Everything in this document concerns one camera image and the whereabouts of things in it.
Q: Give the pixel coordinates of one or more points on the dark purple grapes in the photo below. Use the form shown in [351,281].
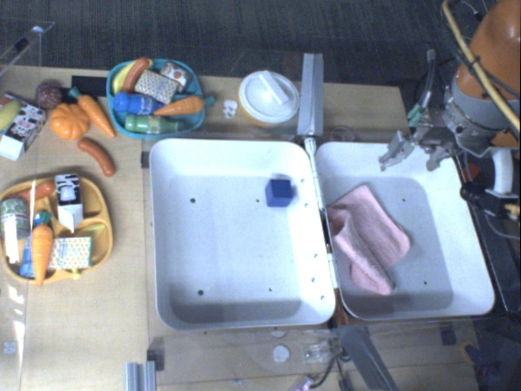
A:
[48,95]

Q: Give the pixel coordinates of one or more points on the yellow divided plate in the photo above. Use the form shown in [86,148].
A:
[99,226]

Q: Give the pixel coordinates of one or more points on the orange carrot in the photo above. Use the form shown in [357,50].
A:
[181,106]
[97,114]
[41,247]

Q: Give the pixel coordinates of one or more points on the cow print carton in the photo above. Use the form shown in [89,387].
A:
[24,130]

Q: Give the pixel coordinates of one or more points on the clear plastic bottle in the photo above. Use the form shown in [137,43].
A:
[321,350]

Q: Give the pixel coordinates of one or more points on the black and white milk carton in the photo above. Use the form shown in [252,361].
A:
[69,198]

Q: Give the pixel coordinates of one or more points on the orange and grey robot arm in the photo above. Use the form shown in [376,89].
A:
[494,43]

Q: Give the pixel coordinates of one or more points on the blue divided plate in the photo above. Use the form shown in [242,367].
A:
[195,122]

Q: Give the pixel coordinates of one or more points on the orange pumpkin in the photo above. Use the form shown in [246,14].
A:
[69,121]

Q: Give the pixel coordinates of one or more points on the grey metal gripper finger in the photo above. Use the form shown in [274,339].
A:
[397,149]
[437,157]

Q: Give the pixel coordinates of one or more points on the small white object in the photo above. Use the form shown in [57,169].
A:
[230,109]

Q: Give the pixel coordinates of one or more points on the green can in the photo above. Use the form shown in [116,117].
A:
[14,218]

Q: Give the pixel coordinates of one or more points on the white can with orange print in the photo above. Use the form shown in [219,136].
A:
[177,76]

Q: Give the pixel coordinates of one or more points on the white lidded round container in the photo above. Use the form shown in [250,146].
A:
[268,96]

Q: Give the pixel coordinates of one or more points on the blue bottle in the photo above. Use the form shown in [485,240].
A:
[26,265]
[132,103]

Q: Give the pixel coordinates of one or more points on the black cylinder on white bracket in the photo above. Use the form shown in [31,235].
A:
[501,169]

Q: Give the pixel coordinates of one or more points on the yellow green bottle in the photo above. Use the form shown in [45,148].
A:
[8,114]

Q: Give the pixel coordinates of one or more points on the blue cube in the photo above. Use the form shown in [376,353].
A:
[279,193]

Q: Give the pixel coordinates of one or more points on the yellow banana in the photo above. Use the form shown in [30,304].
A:
[119,77]

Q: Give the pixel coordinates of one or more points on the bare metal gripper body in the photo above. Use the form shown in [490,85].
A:
[441,134]

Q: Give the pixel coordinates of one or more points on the pink cloth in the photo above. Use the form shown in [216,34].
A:
[366,234]

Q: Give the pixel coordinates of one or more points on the patterned carton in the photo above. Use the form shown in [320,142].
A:
[71,253]
[156,86]

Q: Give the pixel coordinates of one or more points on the white plastic tray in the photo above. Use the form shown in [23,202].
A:
[228,251]
[431,238]

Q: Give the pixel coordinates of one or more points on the orange sausage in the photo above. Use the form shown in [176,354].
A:
[97,157]
[136,71]
[40,190]

